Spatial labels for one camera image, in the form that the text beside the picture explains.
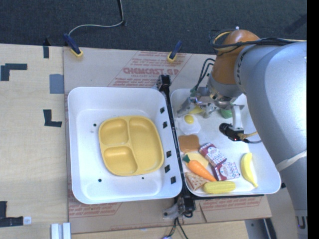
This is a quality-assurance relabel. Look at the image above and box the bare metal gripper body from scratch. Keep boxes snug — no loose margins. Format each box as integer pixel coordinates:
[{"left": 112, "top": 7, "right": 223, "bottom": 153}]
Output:
[{"left": 191, "top": 86, "right": 246, "bottom": 112}]

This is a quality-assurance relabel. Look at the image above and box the yellow toy item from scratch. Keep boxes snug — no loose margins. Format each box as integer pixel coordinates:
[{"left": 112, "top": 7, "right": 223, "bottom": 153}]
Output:
[{"left": 188, "top": 105, "right": 205, "bottom": 116}]

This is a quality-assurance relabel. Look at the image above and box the green toy item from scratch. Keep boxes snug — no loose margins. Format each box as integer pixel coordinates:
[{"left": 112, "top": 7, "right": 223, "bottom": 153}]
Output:
[{"left": 220, "top": 108, "right": 234, "bottom": 120}]

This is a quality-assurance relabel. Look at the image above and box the white fried egg toy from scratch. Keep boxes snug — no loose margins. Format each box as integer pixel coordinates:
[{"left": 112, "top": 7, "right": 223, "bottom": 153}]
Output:
[{"left": 177, "top": 114, "right": 202, "bottom": 136}]

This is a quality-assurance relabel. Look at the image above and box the thin black rod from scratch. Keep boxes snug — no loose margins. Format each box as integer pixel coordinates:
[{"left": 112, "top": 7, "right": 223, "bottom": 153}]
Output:
[{"left": 162, "top": 83, "right": 190, "bottom": 202}]

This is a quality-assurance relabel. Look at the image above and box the brown toast slice toy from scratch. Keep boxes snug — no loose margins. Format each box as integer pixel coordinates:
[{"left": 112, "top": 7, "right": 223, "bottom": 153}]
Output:
[{"left": 177, "top": 134, "right": 201, "bottom": 154}]

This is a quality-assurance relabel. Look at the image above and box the red and white carton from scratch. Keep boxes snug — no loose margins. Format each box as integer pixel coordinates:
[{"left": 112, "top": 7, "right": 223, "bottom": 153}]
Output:
[
  {"left": 198, "top": 142, "right": 228, "bottom": 168},
  {"left": 211, "top": 161, "right": 241, "bottom": 182}
]

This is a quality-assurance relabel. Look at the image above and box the yellow cheese slice toy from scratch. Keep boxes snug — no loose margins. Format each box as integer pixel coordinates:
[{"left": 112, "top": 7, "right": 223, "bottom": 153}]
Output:
[{"left": 184, "top": 152, "right": 210, "bottom": 169}]

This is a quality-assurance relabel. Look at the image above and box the yellow divided plate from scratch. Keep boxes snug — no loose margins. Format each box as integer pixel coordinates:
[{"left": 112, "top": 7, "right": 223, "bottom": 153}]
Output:
[{"left": 98, "top": 115, "right": 165, "bottom": 177}]

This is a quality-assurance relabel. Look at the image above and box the orange carrot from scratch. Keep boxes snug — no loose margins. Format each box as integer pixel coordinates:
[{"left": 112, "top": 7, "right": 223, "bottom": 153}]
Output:
[{"left": 182, "top": 154, "right": 217, "bottom": 183}]

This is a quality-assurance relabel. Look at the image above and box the yellow banana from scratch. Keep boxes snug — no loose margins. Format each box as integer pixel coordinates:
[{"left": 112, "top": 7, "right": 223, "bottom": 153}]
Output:
[{"left": 240, "top": 152, "right": 259, "bottom": 189}]

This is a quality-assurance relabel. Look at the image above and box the pizza slice toy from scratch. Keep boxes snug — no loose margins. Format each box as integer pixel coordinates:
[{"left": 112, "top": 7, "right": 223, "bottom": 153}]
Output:
[{"left": 184, "top": 172, "right": 209, "bottom": 192}]

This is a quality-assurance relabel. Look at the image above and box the yellow corn cob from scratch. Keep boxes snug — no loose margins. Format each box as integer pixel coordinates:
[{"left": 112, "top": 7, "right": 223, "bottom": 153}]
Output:
[{"left": 202, "top": 180, "right": 237, "bottom": 195}]

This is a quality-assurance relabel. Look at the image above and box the white plastic tray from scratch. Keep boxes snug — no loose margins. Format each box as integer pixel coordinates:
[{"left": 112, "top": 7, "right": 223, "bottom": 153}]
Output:
[
  {"left": 67, "top": 86, "right": 183, "bottom": 205},
  {"left": 170, "top": 88, "right": 282, "bottom": 198}
]

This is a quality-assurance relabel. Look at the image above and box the brown cardboard board red print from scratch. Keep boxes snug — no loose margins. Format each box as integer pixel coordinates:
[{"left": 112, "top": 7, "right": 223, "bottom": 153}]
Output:
[{"left": 62, "top": 46, "right": 273, "bottom": 234}]

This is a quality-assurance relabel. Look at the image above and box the black cylinder on white bracket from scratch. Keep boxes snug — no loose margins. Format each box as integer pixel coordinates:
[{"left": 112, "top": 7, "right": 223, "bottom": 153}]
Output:
[{"left": 219, "top": 104, "right": 246, "bottom": 142}]

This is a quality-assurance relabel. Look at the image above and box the black block with thin wires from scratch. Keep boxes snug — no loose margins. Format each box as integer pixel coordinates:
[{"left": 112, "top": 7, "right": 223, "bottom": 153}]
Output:
[
  {"left": 174, "top": 195, "right": 196, "bottom": 218},
  {"left": 156, "top": 74, "right": 173, "bottom": 93}
]

